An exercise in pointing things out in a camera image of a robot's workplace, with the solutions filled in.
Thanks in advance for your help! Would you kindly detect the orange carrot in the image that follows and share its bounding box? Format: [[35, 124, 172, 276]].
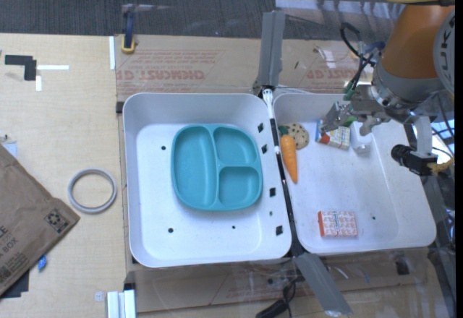
[[277, 124, 300, 185]]

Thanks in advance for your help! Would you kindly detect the black cylinder on white bracket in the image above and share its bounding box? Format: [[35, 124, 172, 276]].
[[391, 116, 439, 177]]

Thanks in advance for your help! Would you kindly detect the beige chocolate chip biscuit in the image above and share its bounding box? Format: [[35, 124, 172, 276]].
[[283, 122, 310, 150]]

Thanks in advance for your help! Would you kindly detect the small white bottle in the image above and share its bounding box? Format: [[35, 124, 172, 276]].
[[349, 120, 373, 156]]

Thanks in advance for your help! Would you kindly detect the brown cardboard sheet black print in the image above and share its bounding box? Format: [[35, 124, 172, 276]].
[[0, 142, 82, 298]]

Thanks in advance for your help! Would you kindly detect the white and orange carton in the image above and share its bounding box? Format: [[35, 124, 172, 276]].
[[315, 119, 352, 151]]

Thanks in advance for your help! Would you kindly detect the brown cardboard board red print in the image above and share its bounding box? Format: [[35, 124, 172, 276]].
[[114, 33, 435, 314]]

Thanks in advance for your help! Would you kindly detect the blue divided plate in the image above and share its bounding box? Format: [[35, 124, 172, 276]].
[[170, 123, 264, 212]]

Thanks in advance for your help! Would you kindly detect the white tape ring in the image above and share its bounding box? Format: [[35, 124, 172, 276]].
[[67, 168, 118, 215]]

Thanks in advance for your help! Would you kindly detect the white plastic tray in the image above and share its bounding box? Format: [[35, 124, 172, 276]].
[[271, 92, 438, 257], [122, 92, 293, 269]]

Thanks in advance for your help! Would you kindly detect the orange and white packet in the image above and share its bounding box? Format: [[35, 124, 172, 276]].
[[317, 210, 360, 239]]

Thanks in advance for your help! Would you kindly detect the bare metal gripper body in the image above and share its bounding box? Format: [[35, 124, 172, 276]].
[[349, 84, 414, 126]]

